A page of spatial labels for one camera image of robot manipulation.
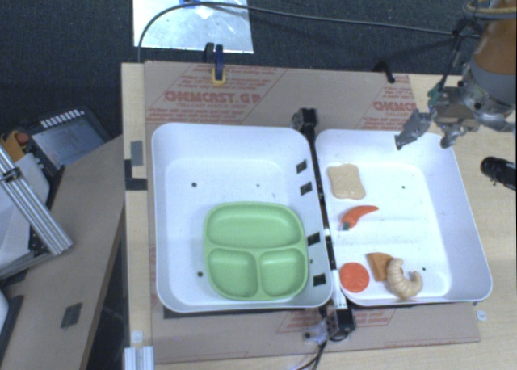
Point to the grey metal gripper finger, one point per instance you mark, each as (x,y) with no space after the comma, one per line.
(451,137)
(413,129)

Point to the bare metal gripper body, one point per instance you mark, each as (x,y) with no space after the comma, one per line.
(456,110)

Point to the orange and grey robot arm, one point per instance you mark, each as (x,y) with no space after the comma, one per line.
(498,41)

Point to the beige bread slice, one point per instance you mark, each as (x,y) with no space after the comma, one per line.
(345,182)

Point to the white plastic tray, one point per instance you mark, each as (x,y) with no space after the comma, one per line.
(226,166)
(408,223)

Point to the orange chili pepper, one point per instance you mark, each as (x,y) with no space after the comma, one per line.
(357,215)

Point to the thin black and white rod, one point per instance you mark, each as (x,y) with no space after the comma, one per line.
(322,194)

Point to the beige croissant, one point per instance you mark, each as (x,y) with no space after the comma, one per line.
(400,283)

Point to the brown cardboard board red print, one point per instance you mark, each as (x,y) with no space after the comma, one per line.
(258,97)

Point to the orange round slice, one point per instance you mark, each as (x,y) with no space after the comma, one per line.
(354,277)

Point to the green divided plate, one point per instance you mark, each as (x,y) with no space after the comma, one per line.
(254,251)

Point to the black cylinder on white bracket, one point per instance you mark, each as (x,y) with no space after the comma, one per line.
(501,170)

